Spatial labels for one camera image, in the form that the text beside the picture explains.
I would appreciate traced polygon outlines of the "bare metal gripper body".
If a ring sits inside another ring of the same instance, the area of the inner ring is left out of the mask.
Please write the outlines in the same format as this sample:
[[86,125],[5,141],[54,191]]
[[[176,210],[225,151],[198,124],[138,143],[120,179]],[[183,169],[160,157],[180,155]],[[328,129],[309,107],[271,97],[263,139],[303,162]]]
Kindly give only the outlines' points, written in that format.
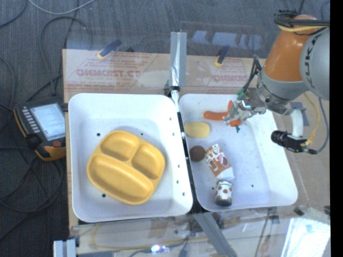
[[283,115],[285,113],[285,100],[273,95],[265,87],[248,88],[239,93],[240,108],[251,111],[251,114],[264,114],[266,110]]

